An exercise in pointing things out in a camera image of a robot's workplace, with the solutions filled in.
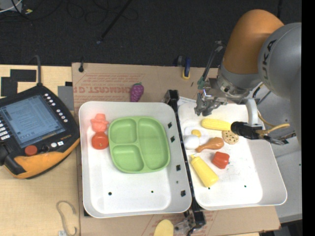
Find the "gray robot arm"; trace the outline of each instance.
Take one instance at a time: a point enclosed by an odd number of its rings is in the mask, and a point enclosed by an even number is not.
[[[302,23],[282,26],[264,42],[258,56],[262,82],[274,94],[290,101],[292,122],[300,145]]]

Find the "plastic food toy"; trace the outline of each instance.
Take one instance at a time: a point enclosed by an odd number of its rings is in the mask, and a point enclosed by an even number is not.
[[[221,137],[211,138],[207,143],[200,145],[196,148],[196,151],[200,153],[204,149],[220,149],[224,146],[224,140]]]
[[[143,95],[144,86],[140,83],[133,84],[130,89],[130,101],[131,102],[138,102]]]
[[[212,159],[212,163],[220,169],[225,169],[230,159],[229,154],[217,151]]]
[[[201,126],[208,129],[214,130],[230,130],[231,124],[225,120],[218,120],[218,119],[210,119],[204,118],[201,121]]]
[[[92,137],[92,147],[95,149],[105,149],[109,145],[108,136],[104,132],[96,132]]]
[[[105,132],[108,123],[105,114],[97,114],[94,119],[91,119],[92,130],[94,132]]]
[[[107,124],[105,114],[97,114],[94,119],[91,119],[92,130],[95,134],[92,137],[92,147],[95,149],[105,149],[109,145],[108,136],[105,134]]]
[[[191,134],[192,134],[192,135],[195,135],[195,136],[197,136],[197,137],[201,137],[201,132],[200,132],[198,129],[193,129],[193,130],[191,131]]]
[[[228,144],[236,144],[239,136],[234,134],[231,130],[222,131],[223,140]]]
[[[212,186],[219,180],[218,175],[210,168],[208,164],[206,164],[204,160],[202,160],[202,158],[199,156],[195,157],[194,155],[191,155],[191,158],[191,165],[206,187]]]
[[[188,135],[184,138],[184,145],[186,149],[195,149],[199,146],[199,137],[195,135]]]
[[[168,219],[161,220],[154,231],[153,236],[173,236],[174,226]]]

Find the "black cable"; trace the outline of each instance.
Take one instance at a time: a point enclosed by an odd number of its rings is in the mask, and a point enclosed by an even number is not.
[[[57,9],[59,9],[59,7],[61,6],[61,4],[62,4],[62,2],[63,2],[63,0],[56,0],[56,1],[60,1],[60,3],[57,5],[57,7],[56,8],[54,8],[51,12],[49,12],[48,14],[46,14],[45,16],[43,16],[43,17],[38,17],[38,18],[34,18],[34,19],[32,19],[32,18],[29,18],[29,17],[26,17],[25,15],[23,15],[23,14],[21,14],[18,10],[18,12],[23,16],[23,18],[25,18],[26,20],[13,20],[13,21],[5,21],[5,22],[8,22],[8,23],[12,23],[12,22],[33,22],[33,21],[37,21],[37,20],[41,20],[41,19],[44,19],[44,18],[46,18],[46,17],[48,17],[48,16],[50,16],[51,14],[53,14],[54,12],[56,12],[57,11]]]
[[[263,84],[263,83],[261,83],[261,84],[256,88],[256,90],[252,93],[252,98],[256,98],[256,94],[257,94],[258,91],[260,90],[262,84]]]
[[[11,2],[12,2],[12,4],[13,4],[14,8],[16,9],[16,12],[18,12],[23,18],[25,18],[25,19],[28,20],[29,18],[28,18],[27,16],[23,15],[23,14],[18,10],[18,8],[16,7],[14,1],[11,0]]]
[[[116,6],[113,6],[112,8],[110,8],[109,7],[109,2],[108,2],[109,0],[106,0],[106,5],[107,5],[107,7],[103,7],[102,5],[100,5],[99,3],[97,3],[97,1],[95,1],[95,0],[92,0],[92,2],[97,6],[97,7],[99,7],[100,9],[102,9],[102,10],[116,10],[116,9],[118,9],[119,7],[120,7],[120,5],[121,5],[121,0],[118,0],[118,5],[116,5]]]
[[[208,60],[208,64],[206,66],[206,69],[205,71],[203,72],[202,74],[202,77],[203,77],[203,81],[205,81],[207,75],[208,75],[208,72],[210,70],[210,67],[211,67],[211,64],[215,58],[215,56],[223,49],[225,48],[225,44],[222,43],[222,41],[218,40],[218,41],[215,41],[215,47],[212,49],[211,53],[210,53],[210,57],[209,57],[209,60]]]
[[[260,101],[257,103],[257,106],[258,106],[260,103],[262,103],[262,102],[267,98],[267,96],[270,95],[270,94],[271,94],[271,91],[269,90],[269,91],[266,93],[266,95],[260,99]]]
[[[83,7],[81,7],[81,6],[79,6],[79,5],[77,5],[77,4],[75,4],[75,3],[72,3],[72,2],[70,2],[71,0],[68,0],[67,2],[66,2],[66,9],[67,9],[67,12],[68,12],[68,14],[71,16],[71,17],[73,17],[73,18],[82,18],[83,16],[84,16],[84,14],[85,14],[85,11],[84,11],[84,8]],[[71,13],[70,13],[70,10],[69,10],[69,6],[70,5],[74,5],[74,6],[76,6],[76,7],[78,7],[79,9],[81,9],[81,15],[79,15],[79,16],[73,16]]]
[[[29,61],[29,64],[31,63],[31,61],[33,59],[37,59],[37,85],[38,86],[42,86],[42,82],[41,82],[41,64],[40,64],[40,58],[39,58],[39,55],[35,55],[30,61]]]
[[[139,18],[139,14],[138,14],[138,12],[137,12],[135,9],[129,7],[129,8],[127,8],[126,10],[133,10],[133,12],[136,14],[136,16],[135,16],[135,18],[129,18],[129,17],[125,16],[125,15],[121,15],[122,18],[126,18],[126,19],[132,20],[132,21],[135,21],[135,20],[137,20],[137,19]]]
[[[278,3],[277,18],[279,18],[279,19],[280,19],[281,10],[282,10],[282,2],[283,2],[283,0],[279,0],[279,3]]]
[[[114,24],[117,22],[117,20],[120,18],[120,16],[123,14],[123,12],[126,10],[128,5],[132,2],[132,0],[128,0],[126,4],[122,7],[120,12],[117,14],[117,16],[114,18],[114,20],[111,22],[111,24],[107,27],[105,32],[102,34],[101,39],[97,42],[99,44],[100,42],[103,41],[103,38],[107,35],[107,33],[110,31],[110,29],[114,26]]]

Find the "red emergency stop button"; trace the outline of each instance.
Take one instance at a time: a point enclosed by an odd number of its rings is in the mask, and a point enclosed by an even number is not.
[[[32,156],[37,154],[37,147],[35,145],[29,145],[25,147],[24,152],[27,156]]]

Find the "cardboard sheet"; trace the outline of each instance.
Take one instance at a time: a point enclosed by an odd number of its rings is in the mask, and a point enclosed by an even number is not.
[[[85,63],[84,71],[79,72],[80,65],[72,64],[75,117],[78,116],[80,106],[87,101],[129,101],[129,89],[138,82],[145,88],[141,102],[161,102],[169,89],[178,90],[182,97],[196,99],[197,81],[204,71],[204,68],[191,68],[190,79],[184,80],[181,77],[181,67]],[[215,77],[216,74],[217,69],[211,69],[208,76]],[[177,224],[185,218],[181,213],[106,219],[84,216],[79,151],[77,160],[82,236],[153,236],[155,227],[162,219],[169,219],[173,224]],[[207,224],[193,235],[235,235],[280,228],[274,206],[204,211],[204,214]]]

